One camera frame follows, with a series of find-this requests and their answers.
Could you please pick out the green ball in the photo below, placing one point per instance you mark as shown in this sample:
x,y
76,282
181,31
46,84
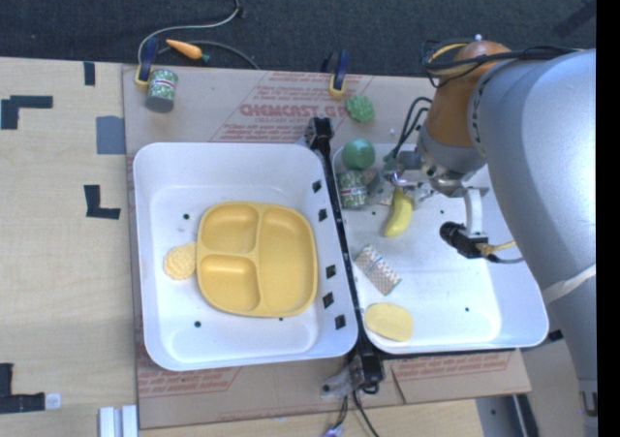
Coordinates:
x,y
358,153

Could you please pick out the thin black rod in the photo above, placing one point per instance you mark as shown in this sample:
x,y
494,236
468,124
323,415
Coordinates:
x,y
345,241

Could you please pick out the yellow round biscuit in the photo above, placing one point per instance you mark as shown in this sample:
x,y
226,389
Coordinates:
x,y
179,261

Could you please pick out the yellow divided plate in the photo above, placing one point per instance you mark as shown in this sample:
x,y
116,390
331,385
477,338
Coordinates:
x,y
286,260

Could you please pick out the yellow banana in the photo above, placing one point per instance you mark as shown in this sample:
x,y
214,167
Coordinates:
x,y
399,217

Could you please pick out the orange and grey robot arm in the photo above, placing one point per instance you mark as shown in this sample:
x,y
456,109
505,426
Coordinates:
x,y
533,144

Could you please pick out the patterned beige packet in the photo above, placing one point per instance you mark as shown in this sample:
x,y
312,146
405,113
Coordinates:
x,y
378,270

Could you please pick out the green broccoli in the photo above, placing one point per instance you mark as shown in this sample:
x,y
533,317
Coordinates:
x,y
360,108

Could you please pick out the brown cardboard board, red print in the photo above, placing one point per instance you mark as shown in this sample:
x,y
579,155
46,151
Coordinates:
x,y
218,110

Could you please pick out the white plastic tray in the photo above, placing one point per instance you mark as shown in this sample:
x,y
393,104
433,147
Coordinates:
x,y
445,290
169,328

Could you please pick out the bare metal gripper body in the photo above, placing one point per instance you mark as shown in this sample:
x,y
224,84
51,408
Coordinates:
x,y
412,169

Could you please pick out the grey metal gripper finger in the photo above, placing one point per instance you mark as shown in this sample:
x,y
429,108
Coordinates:
x,y
385,190
420,195

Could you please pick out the yellow oval slice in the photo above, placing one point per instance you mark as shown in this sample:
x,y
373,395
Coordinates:
x,y
388,322

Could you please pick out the small green can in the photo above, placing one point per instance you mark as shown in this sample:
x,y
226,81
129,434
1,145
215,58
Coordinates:
x,y
162,88
352,189

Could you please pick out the orange carrot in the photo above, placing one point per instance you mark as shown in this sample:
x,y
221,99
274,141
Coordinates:
x,y
186,50

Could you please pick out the black cylinder on white bracket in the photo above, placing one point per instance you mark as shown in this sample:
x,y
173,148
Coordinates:
x,y
457,236

